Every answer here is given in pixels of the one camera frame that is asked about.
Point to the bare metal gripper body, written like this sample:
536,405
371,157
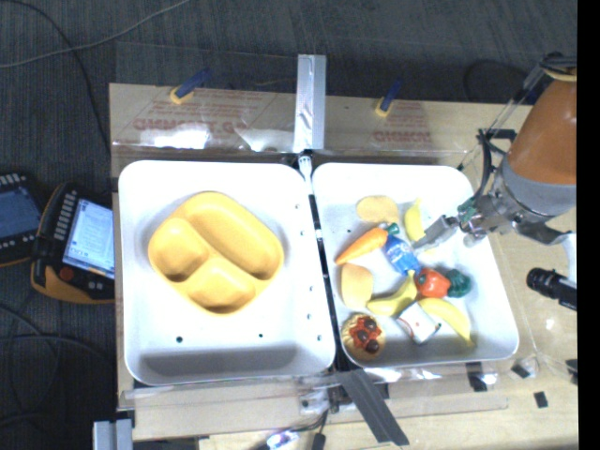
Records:
490,216

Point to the yellow divided plate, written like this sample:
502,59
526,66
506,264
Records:
215,251

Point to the orange carrot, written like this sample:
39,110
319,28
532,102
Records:
363,244

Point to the tan tart with red topping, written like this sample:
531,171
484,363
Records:
363,338

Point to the tan round biscuit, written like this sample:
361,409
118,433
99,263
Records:
376,208

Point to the black cylinder on white bracket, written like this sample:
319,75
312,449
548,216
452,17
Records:
553,285

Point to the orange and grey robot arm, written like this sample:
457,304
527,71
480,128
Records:
544,124

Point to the green broccoli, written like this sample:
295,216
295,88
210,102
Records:
459,283

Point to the orange pepper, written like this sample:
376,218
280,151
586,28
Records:
432,284

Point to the blue and white can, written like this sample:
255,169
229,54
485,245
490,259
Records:
400,253

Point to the brown cardboard board, red print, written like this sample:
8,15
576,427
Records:
539,415

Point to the white carton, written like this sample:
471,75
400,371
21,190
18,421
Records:
418,324

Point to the white plastic tray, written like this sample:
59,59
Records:
487,307
140,251

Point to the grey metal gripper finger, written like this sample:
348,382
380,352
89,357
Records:
427,240
445,225

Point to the small yellow banana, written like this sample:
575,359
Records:
412,220

